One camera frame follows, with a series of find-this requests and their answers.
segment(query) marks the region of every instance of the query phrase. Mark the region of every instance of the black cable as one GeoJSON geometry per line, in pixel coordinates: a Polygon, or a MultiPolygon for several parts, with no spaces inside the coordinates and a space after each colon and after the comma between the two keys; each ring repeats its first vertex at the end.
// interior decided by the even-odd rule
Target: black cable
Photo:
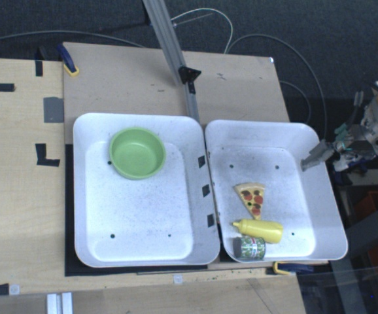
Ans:
{"type": "Polygon", "coordinates": [[[274,37],[274,36],[271,36],[271,35],[266,35],[266,34],[259,34],[259,33],[254,33],[254,34],[249,34],[249,35],[245,35],[245,36],[242,36],[238,39],[236,39],[227,49],[227,51],[225,52],[226,54],[228,52],[230,52],[230,50],[233,48],[233,46],[235,46],[239,41],[242,41],[243,39],[248,39],[250,37],[263,37],[263,38],[266,38],[266,39],[271,39],[271,40],[274,40],[274,41],[277,41],[279,43],[282,43],[283,45],[285,45],[287,48],[291,49],[293,52],[295,52],[295,54],[301,58],[302,62],[305,64],[305,66],[307,66],[308,70],[311,72],[311,74],[313,75],[313,78],[317,84],[317,87],[318,87],[318,90],[320,92],[320,95],[321,95],[321,100],[322,100],[322,106],[323,106],[323,113],[324,113],[324,133],[323,133],[323,136],[322,136],[322,139],[325,139],[326,138],[326,134],[327,134],[327,124],[328,124],[328,117],[327,117],[327,108],[326,108],[326,100],[324,98],[324,94],[322,92],[322,88],[320,86],[320,82],[318,81],[317,79],[317,76],[315,75],[314,73],[314,70],[313,68],[308,64],[307,60],[294,48],[292,47],[291,45],[289,45],[288,43],[282,41],[281,39],[278,39],[277,37],[274,37]]]}
{"type": "Polygon", "coordinates": [[[294,88],[295,90],[297,90],[303,96],[303,98],[305,99],[305,102],[307,103],[307,107],[308,107],[308,117],[307,117],[307,120],[304,123],[308,124],[310,119],[311,119],[312,110],[311,110],[311,104],[310,104],[308,97],[305,94],[305,92],[303,90],[301,90],[299,87],[297,87],[296,85],[291,84],[290,82],[287,82],[287,81],[280,80],[279,84],[290,86],[290,87],[294,88]]]}

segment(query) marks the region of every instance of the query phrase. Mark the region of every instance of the green bowl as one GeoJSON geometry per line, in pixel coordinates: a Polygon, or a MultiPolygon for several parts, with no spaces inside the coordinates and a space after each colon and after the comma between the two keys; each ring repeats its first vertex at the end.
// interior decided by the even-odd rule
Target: green bowl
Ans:
{"type": "Polygon", "coordinates": [[[109,156],[117,172],[128,179],[145,179],[164,165],[165,149],[160,138],[145,128],[128,128],[111,139],[109,156]]]}

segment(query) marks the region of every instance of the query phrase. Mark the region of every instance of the white cable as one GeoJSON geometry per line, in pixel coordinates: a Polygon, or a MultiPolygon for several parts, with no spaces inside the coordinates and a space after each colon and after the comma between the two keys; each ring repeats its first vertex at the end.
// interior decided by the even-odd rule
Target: white cable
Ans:
{"type": "Polygon", "coordinates": [[[228,42],[227,42],[227,45],[226,45],[226,48],[224,50],[224,53],[226,53],[228,51],[228,47],[230,46],[230,43],[233,39],[233,24],[231,22],[231,20],[228,18],[228,16],[226,16],[223,12],[217,10],[217,9],[213,9],[213,8],[197,8],[197,9],[192,9],[192,10],[189,10],[188,12],[184,12],[180,15],[177,15],[173,18],[171,18],[170,20],[173,22],[175,20],[177,20],[178,18],[182,18],[183,16],[186,16],[188,14],[191,14],[193,12],[198,12],[198,11],[201,11],[201,10],[208,10],[208,11],[211,11],[211,12],[215,12],[215,13],[218,13],[219,15],[225,17],[225,19],[227,20],[228,24],[230,25],[230,38],[228,39],[228,42]]]}
{"type": "Polygon", "coordinates": [[[102,39],[110,39],[112,41],[117,41],[121,43],[130,44],[133,46],[137,46],[139,48],[144,48],[144,46],[134,43],[125,39],[119,39],[118,37],[102,35],[98,33],[88,33],[87,31],[75,31],[75,30],[42,30],[42,31],[30,31],[29,33],[19,33],[19,34],[12,34],[6,36],[0,36],[0,41],[6,39],[14,39],[17,37],[25,37],[25,36],[33,36],[33,35],[51,35],[51,34],[75,34],[75,35],[84,35],[84,36],[93,36],[93,37],[100,37],[102,39]]]}

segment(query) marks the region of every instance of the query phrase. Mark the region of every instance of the metal pole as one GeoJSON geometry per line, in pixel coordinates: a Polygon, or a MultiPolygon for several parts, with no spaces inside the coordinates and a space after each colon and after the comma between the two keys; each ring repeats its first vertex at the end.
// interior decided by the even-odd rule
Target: metal pole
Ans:
{"type": "Polygon", "coordinates": [[[143,3],[176,85],[182,86],[184,84],[182,89],[184,89],[186,98],[186,112],[188,116],[199,121],[193,81],[183,82],[180,77],[179,69],[186,67],[186,63],[164,0],[143,0],[143,3]]]}

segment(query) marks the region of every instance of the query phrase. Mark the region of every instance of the white tray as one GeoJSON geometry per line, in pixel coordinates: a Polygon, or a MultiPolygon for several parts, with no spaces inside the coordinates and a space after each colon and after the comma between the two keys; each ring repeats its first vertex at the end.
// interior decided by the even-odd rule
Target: white tray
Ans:
{"type": "Polygon", "coordinates": [[[205,139],[213,190],[227,253],[240,234],[232,222],[251,218],[233,187],[265,184],[262,220],[284,226],[278,244],[267,244],[265,261],[337,260],[347,252],[343,228],[325,164],[301,170],[301,159],[318,143],[305,124],[216,120],[205,139]]]}
{"type": "Polygon", "coordinates": [[[201,126],[185,116],[84,114],[73,128],[75,249],[91,267],[199,265],[220,242],[201,126]],[[143,127],[166,149],[153,177],[129,180],[109,165],[118,131],[143,127]]]}

